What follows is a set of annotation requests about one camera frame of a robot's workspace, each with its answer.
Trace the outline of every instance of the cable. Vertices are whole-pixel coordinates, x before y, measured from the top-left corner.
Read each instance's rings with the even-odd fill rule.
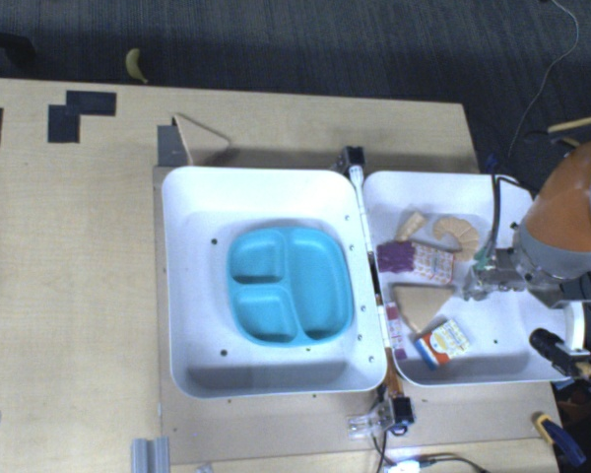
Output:
[[[458,461],[458,462],[464,462],[464,463],[468,464],[469,466],[472,466],[478,473],[491,473],[488,469],[483,468],[482,466],[480,466],[476,462],[473,462],[472,460],[466,459],[464,457],[460,457],[459,455],[455,455],[455,454],[426,455],[423,457],[419,457],[418,461],[421,465],[421,468],[427,468],[427,467],[432,466],[433,464],[436,464],[438,462]]]
[[[523,139],[523,142],[531,142],[532,138],[530,137],[530,135],[543,135],[544,137],[550,136],[550,134],[544,130],[530,130],[526,131],[523,137],[521,137]]]
[[[541,87],[539,88],[539,91],[532,98],[532,101],[530,101],[530,104],[527,106],[527,108],[523,112],[523,115],[521,116],[521,120],[519,121],[519,124],[516,127],[516,131],[514,132],[514,137],[512,138],[512,141],[510,142],[510,147],[508,148],[508,155],[507,155],[508,160],[510,160],[510,156],[512,155],[512,149],[514,148],[514,144],[516,143],[517,139],[519,138],[519,133],[521,132],[521,127],[523,126],[523,122],[525,121],[525,118],[528,116],[528,113],[530,112],[532,106],[534,106],[534,103],[537,102],[537,100],[541,96],[541,93],[545,89],[545,85],[547,84],[548,78],[550,77],[550,72],[552,72],[552,69],[559,62],[561,62],[564,58],[566,58],[569,54],[571,54],[573,52],[573,50],[578,45],[578,42],[580,41],[580,25],[578,24],[577,18],[573,15],[573,13],[571,11],[569,11],[568,9],[563,7],[557,0],[551,0],[551,1],[554,5],[556,5],[559,9],[561,9],[563,12],[565,12],[573,20],[573,23],[575,24],[575,40],[573,41],[573,45],[566,52],[564,52],[558,58],[556,58],[550,64],[548,69],[545,71],[545,75],[543,76],[543,82],[541,83]]]
[[[475,468],[475,470],[478,471],[478,473],[490,473],[490,471],[488,469],[483,468],[479,464],[477,464],[473,461],[470,461],[469,459],[465,459],[464,457],[458,457],[457,455],[452,456],[452,457],[442,457],[442,458],[435,457],[434,459],[435,459],[435,462],[447,462],[447,461],[465,462],[466,464],[473,466],[473,468]]]
[[[383,461],[385,461],[388,466],[396,466],[396,463],[392,459],[385,456],[385,447],[387,446],[387,432],[383,432],[383,441],[381,443],[381,448],[379,448],[378,442],[376,441],[376,438],[374,436],[372,436],[372,441],[374,442],[374,448],[376,448],[376,451],[380,454],[380,457],[378,459],[378,466],[376,466],[376,469],[374,471],[376,473],[381,471],[381,468],[383,467]]]
[[[489,239],[484,245],[482,250],[482,256],[488,260],[493,257],[494,249],[496,248],[496,238],[499,233],[499,224],[501,223],[501,183],[507,182],[508,184],[515,185],[522,189],[525,189],[519,182],[512,180],[504,176],[492,175],[492,229]]]

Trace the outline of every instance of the blue plate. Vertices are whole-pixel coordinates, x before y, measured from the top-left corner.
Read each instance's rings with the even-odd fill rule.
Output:
[[[237,238],[228,254],[230,307],[255,343],[294,347],[340,336],[353,294],[339,244],[310,228],[267,228]]]

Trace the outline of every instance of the wooden tabletop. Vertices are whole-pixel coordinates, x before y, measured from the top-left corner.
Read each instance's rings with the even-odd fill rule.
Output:
[[[48,143],[48,107],[68,104],[68,91],[114,93],[115,113],[82,115],[79,143]],[[175,114],[230,140],[225,166],[328,168],[362,145],[368,171],[477,171],[452,103],[0,80],[0,109],[0,472],[129,471],[132,439],[163,431],[153,167],[157,127]],[[493,473],[558,471],[531,422],[536,411],[558,419],[548,383],[406,389],[417,423],[390,456],[457,451]],[[240,422],[281,410],[251,399]],[[348,411],[338,401],[316,402],[333,426]],[[299,455],[254,459],[213,436],[222,452],[198,462],[216,473],[374,470],[368,442],[328,453],[342,448],[286,447],[272,431],[279,448],[263,455]]]

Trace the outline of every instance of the metal bracket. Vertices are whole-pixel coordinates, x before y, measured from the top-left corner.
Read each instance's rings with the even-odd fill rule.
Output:
[[[131,473],[170,473],[168,437],[134,439],[131,443]]]
[[[158,166],[185,167],[188,155],[176,126],[158,126]]]
[[[512,249],[498,248],[494,257],[482,268],[474,265],[466,276],[464,299],[484,300],[494,291],[524,291],[526,281],[517,272],[510,258]]]
[[[350,439],[363,439],[387,431],[401,436],[414,421],[414,407],[410,398],[387,398],[376,403],[367,414],[349,418],[348,436]]]
[[[590,300],[561,300],[554,308],[564,310],[565,339],[564,345],[572,351],[584,349],[584,337],[586,335],[586,324],[584,321],[584,308],[591,304]]]

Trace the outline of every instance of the dark carpet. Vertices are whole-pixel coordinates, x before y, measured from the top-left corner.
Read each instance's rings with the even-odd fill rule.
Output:
[[[525,107],[574,39],[571,18],[539,0],[0,0],[0,31],[38,51],[28,70],[0,51],[0,77],[130,83],[124,55],[140,47],[159,86],[457,101],[480,167],[538,187],[564,148],[529,132],[591,115],[591,0],[559,2],[580,42],[510,162]]]

